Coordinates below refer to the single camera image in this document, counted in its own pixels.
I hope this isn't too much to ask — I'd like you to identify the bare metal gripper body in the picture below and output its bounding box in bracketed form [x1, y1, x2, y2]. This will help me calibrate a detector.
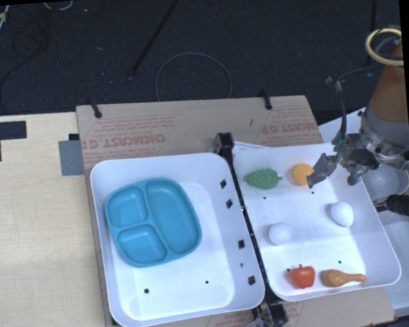
[332, 128, 409, 177]

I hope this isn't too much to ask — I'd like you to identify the orange ball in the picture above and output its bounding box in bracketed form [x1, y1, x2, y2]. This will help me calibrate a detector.
[291, 162, 317, 188]

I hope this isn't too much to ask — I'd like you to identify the white egg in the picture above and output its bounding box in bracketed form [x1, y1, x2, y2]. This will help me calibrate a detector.
[329, 199, 356, 229]
[266, 221, 295, 248]

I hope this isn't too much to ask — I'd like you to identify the white plastic tray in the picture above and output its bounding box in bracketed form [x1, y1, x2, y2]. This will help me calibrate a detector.
[230, 135, 404, 306]
[88, 146, 269, 327]

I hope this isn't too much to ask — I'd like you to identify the tan chicken drumstick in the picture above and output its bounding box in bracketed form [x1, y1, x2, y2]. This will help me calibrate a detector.
[320, 265, 368, 290]

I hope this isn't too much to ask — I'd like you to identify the red apple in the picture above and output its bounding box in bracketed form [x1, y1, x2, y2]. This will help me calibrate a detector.
[286, 262, 318, 292]

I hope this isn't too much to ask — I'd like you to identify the brown cardboard board red print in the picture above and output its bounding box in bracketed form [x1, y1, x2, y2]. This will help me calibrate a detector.
[74, 79, 398, 327]

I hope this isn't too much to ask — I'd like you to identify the blue divided plate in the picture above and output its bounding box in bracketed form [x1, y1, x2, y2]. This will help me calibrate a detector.
[101, 173, 206, 272]

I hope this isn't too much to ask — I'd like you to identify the black cylinder on white bracket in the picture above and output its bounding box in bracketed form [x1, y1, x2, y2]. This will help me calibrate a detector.
[360, 162, 409, 223]

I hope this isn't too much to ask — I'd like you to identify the black block with thin wires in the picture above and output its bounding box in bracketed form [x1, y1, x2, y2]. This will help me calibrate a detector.
[211, 131, 235, 155]
[265, 300, 289, 327]

